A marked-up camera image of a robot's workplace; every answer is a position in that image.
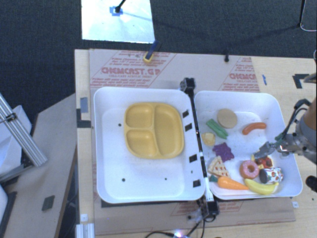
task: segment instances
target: cardboard sheet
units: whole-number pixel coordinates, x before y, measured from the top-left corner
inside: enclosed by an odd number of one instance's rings
[[[185,77],[201,90],[259,92],[251,58],[155,53],[152,63],[144,63],[145,52],[90,50],[91,96],[103,86],[178,89]],[[138,203],[111,205],[102,202],[96,190],[96,156],[93,146],[94,220],[96,235],[189,229],[194,223],[188,214],[198,209],[196,202]],[[207,227],[295,221],[291,199],[221,201],[220,214]]]

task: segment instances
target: black clamp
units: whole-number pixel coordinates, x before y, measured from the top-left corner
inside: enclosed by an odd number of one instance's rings
[[[15,119],[17,119],[16,113],[11,113],[11,114],[9,114],[8,116],[6,116],[4,120],[0,121],[0,123],[3,123],[3,122],[5,122],[5,121],[7,121],[7,122],[13,121],[13,120],[15,120]]]
[[[186,94],[193,94],[194,93],[194,89],[196,87],[195,84],[195,79],[193,78],[184,78],[184,80],[182,82],[180,82],[180,90],[183,91]]]
[[[229,62],[229,49],[228,48],[226,48],[224,50],[224,61]]]

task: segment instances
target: yellow plate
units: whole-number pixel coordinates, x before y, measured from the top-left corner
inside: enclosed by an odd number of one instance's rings
[[[124,136],[129,151],[140,158],[170,159],[184,148],[179,112],[165,103],[129,106],[124,114]]]

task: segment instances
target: gray carpet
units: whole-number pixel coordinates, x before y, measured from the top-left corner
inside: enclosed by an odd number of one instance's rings
[[[316,32],[296,27],[302,0],[150,1],[160,51],[312,58],[316,49]],[[307,3],[305,24],[316,28],[316,0]],[[83,41],[81,0],[0,5],[0,92],[31,120],[74,92],[74,49],[149,48]]]

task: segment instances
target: toy banana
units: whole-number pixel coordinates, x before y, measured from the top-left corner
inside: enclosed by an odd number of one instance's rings
[[[244,182],[251,191],[262,195],[272,194],[275,187],[278,186],[278,182],[274,184],[261,184],[251,179],[245,179]]]

